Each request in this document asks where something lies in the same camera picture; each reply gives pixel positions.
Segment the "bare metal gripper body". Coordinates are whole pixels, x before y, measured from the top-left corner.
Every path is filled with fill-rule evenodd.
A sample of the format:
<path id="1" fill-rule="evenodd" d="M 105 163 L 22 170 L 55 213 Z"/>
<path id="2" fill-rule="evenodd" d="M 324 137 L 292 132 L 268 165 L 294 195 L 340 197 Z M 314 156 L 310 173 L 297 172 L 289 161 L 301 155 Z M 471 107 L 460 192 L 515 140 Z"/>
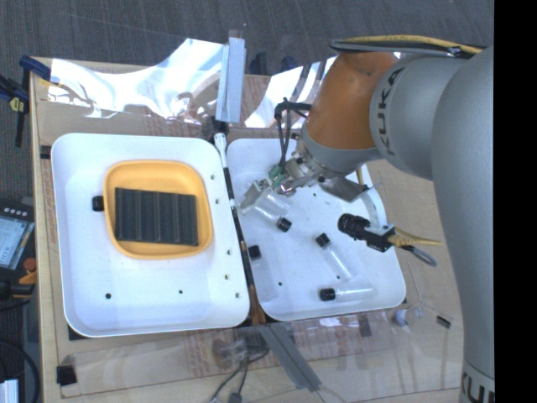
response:
<path id="1" fill-rule="evenodd" d="M 336 178 L 336 173 L 315 160 L 307 149 L 284 156 L 268 172 L 270 187 L 280 195 L 294 195 L 298 188 L 311 187 Z"/>

